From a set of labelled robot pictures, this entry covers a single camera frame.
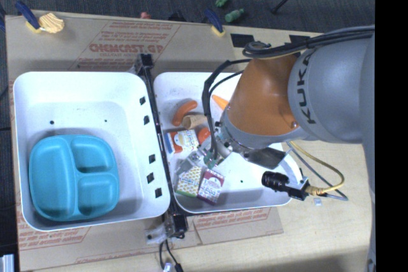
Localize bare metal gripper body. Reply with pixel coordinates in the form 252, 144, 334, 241
198, 129, 287, 169

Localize yellow patterned carton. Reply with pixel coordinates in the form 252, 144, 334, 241
175, 165, 203, 198

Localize white and orange carton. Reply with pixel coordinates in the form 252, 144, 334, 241
164, 129, 200, 154

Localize orange round toy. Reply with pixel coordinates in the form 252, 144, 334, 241
196, 126, 211, 143

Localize purple and white carton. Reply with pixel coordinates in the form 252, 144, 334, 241
197, 168, 226, 204

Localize tan waffle cone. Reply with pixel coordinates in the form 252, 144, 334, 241
182, 113, 208, 131

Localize white plastic tray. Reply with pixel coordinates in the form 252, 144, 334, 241
12, 71, 171, 233
152, 71, 303, 214

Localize thin black and white rod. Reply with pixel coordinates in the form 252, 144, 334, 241
142, 66, 177, 217

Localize orange sausage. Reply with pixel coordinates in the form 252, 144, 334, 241
171, 100, 198, 127

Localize orange carrot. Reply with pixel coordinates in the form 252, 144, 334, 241
212, 94, 230, 111

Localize blue divided plate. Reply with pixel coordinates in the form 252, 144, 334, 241
28, 134, 120, 222

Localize green toy bottle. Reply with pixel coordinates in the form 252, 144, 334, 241
224, 8, 245, 23

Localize brown cardboard board red print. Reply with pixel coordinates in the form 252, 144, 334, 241
4, 9, 284, 272

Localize yellow ridged crisp toy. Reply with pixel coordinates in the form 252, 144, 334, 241
38, 12, 65, 34

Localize black cylinder on white bracket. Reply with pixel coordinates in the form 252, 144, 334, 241
261, 145, 310, 201

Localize black block with thin wires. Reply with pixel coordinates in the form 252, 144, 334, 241
135, 53, 154, 75
163, 212, 189, 239

